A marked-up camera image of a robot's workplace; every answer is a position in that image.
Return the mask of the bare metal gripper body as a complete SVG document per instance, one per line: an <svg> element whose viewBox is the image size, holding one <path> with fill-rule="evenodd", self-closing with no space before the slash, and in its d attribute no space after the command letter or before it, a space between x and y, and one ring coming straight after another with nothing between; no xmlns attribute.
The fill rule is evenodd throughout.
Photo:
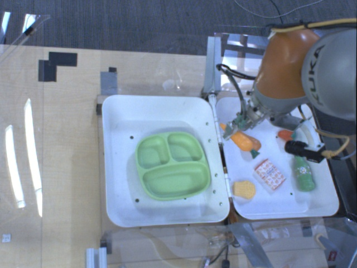
<svg viewBox="0 0 357 268"><path fill-rule="evenodd" d="M273 117L273 99L268 97L251 97L249 100L240 99L240 112L231 121L234 131L253 129L264 120Z"/></svg>

